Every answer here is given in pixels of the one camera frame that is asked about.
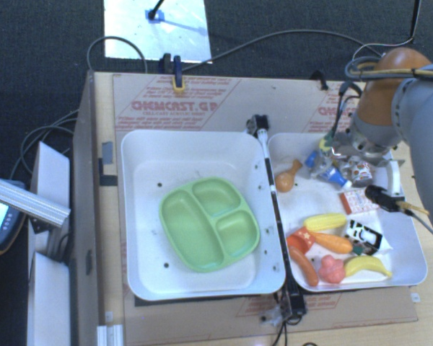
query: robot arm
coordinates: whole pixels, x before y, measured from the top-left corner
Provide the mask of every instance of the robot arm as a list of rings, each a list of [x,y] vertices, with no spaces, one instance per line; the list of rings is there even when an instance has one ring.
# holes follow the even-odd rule
[[[433,71],[433,64],[415,50],[390,51],[374,70]],[[400,141],[410,146],[417,190],[433,225],[433,81],[417,78],[384,78],[370,81],[359,101],[346,142],[373,164]],[[337,135],[344,144],[344,135]]]

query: white tray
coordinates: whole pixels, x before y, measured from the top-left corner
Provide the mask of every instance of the white tray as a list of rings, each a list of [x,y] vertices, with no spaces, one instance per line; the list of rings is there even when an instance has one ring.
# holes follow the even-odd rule
[[[318,147],[323,134],[318,133],[277,133],[268,144],[274,174],[290,169],[294,159],[302,163],[311,151]],[[300,227],[308,216],[322,213],[343,213],[344,207],[340,201],[339,193],[343,192],[335,184],[311,179],[306,166],[301,168],[295,177],[294,188],[286,193],[278,193],[279,210],[286,236]],[[388,183],[386,170],[375,170],[375,184],[385,187]],[[347,217],[354,219],[370,228],[379,231],[388,240],[393,250],[387,254],[375,254],[386,268],[393,272],[387,278],[377,272],[363,270],[345,278],[338,285],[331,285],[320,280],[318,286],[312,287],[306,283],[305,277],[298,265],[291,261],[295,280],[303,288],[312,292],[333,290],[355,290],[359,288],[390,287],[398,285],[416,285],[427,276],[427,263],[421,250],[412,219],[402,213],[388,213],[382,209],[367,213],[353,214]],[[329,231],[332,234],[341,234],[343,229]],[[320,258],[332,254],[335,258],[346,259],[351,255],[334,254],[317,244],[313,244],[306,256],[314,259],[315,265]]]
[[[127,276],[140,298],[158,301],[273,293],[285,279],[276,218],[259,142],[246,133],[135,130],[121,143],[120,202],[125,208]],[[181,262],[159,219],[169,191],[202,177],[228,179],[260,227],[260,242],[242,260],[215,272]]]

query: black carpet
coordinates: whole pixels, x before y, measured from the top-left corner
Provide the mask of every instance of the black carpet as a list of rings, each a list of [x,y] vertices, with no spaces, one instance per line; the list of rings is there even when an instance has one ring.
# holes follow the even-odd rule
[[[261,35],[299,28],[339,32],[366,43],[401,43],[409,36],[414,7],[414,0],[204,1],[214,56]],[[78,108],[85,54],[103,31],[103,0],[0,0],[0,177],[9,176],[26,133]],[[433,61],[433,0],[422,1],[410,46]],[[307,79],[320,69],[330,80],[343,80],[344,66],[358,47],[332,35],[282,35],[189,73]],[[104,59],[101,45],[92,51],[92,63],[106,71],[143,68],[140,61]],[[149,66],[157,70],[157,63]],[[62,151],[70,140],[60,136],[48,143]],[[22,169],[16,177],[29,182]],[[0,261],[0,345],[25,342],[27,284],[22,275],[13,280],[26,263],[17,258],[19,248],[25,251],[25,239],[20,240]]]

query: yellow banana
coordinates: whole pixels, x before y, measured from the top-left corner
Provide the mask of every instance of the yellow banana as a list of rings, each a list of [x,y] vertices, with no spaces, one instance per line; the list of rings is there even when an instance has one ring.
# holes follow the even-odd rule
[[[373,272],[380,272],[388,277],[391,277],[392,272],[387,270],[382,261],[378,257],[354,257],[345,264],[345,276],[349,277],[360,270],[371,270]]]

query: hot dog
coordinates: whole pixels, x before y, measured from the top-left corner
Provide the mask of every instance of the hot dog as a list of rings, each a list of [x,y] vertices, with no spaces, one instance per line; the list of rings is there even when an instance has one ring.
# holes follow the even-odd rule
[[[312,287],[317,286],[319,283],[319,277],[308,258],[300,250],[293,246],[289,246],[289,255],[303,271],[308,285]]]

